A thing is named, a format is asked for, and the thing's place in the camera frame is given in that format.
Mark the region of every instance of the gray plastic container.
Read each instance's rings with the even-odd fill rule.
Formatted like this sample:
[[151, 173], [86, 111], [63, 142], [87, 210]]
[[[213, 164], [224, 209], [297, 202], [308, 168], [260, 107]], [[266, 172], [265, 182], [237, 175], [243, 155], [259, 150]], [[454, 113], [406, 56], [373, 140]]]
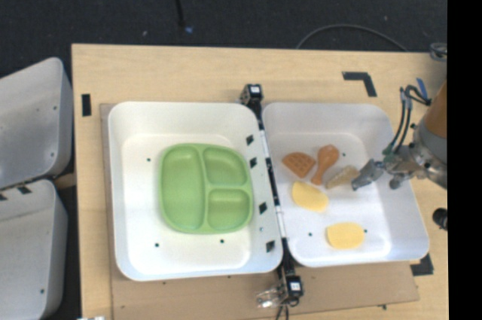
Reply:
[[72, 87], [46, 59], [0, 80], [0, 318], [52, 315], [63, 296], [67, 212], [51, 180], [69, 164]]

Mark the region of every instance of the green plate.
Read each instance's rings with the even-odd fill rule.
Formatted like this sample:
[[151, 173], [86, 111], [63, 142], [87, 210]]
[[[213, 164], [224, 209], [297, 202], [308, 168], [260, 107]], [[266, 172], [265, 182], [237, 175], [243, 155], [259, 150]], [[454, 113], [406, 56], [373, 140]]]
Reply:
[[246, 161], [224, 146], [171, 146], [160, 158], [160, 210], [170, 227], [185, 233], [241, 229], [253, 213]]

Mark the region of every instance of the brown drumstick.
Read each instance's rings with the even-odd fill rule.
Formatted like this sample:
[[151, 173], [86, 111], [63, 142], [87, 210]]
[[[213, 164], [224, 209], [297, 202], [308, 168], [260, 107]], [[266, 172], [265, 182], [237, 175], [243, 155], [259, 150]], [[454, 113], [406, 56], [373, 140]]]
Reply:
[[323, 146], [318, 150], [318, 169], [316, 170], [315, 175], [311, 178], [311, 182], [313, 184], [322, 184], [323, 182], [323, 174], [325, 171], [335, 164], [338, 161], [338, 157], [340, 156], [340, 152], [336, 147], [333, 145], [326, 145]]

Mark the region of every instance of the wooden tabletop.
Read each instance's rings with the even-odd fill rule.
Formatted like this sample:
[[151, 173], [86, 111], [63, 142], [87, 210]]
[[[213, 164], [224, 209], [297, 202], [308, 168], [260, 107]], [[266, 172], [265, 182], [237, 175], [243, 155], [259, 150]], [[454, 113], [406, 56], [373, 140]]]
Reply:
[[[374, 88], [365, 85], [370, 81], [347, 80], [347, 76], [343, 76], [347, 72], [371, 79]], [[114, 317], [101, 105], [128, 100], [234, 102], [245, 84], [261, 84], [266, 103], [377, 105], [387, 113], [396, 130], [401, 111], [399, 87], [416, 84], [416, 79], [421, 78], [429, 96], [433, 97], [446, 74], [446, 63], [434, 61], [428, 53], [74, 44], [72, 84], [82, 316]], [[413, 121], [417, 122], [425, 110], [425, 106], [416, 105]], [[414, 278], [419, 300], [388, 305], [386, 309], [377, 306], [348, 309], [347, 306], [334, 311], [328, 306], [324, 312], [301, 311], [290, 317], [303, 320], [448, 318], [447, 232], [432, 221], [434, 210], [447, 207], [447, 191], [428, 180], [410, 183], [429, 233], [429, 254], [435, 268], [433, 275]], [[267, 313], [265, 318], [272, 318], [272, 313]]]

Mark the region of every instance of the beige toy food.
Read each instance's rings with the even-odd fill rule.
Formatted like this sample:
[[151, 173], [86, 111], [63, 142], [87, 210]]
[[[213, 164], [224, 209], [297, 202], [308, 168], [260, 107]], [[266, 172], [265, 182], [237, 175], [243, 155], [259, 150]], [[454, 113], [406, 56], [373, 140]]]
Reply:
[[328, 196], [306, 182], [294, 182], [291, 196], [298, 206], [314, 212], [323, 212], [328, 206]]
[[333, 145], [326, 145], [320, 148], [318, 151], [318, 169], [311, 178], [311, 182], [313, 184], [322, 184], [325, 171], [338, 161], [339, 156], [340, 152]]
[[358, 177], [360, 172], [351, 165], [345, 166], [337, 173], [333, 178], [331, 178], [326, 183], [327, 189], [332, 189], [333, 187], [340, 186], [342, 184], [349, 184], [353, 179]]
[[282, 159], [282, 162], [298, 177], [304, 178], [315, 166], [315, 159], [308, 154], [295, 152], [290, 153]]
[[353, 249], [363, 243], [365, 231], [355, 222], [341, 222], [327, 227], [326, 236], [330, 245], [336, 249]]

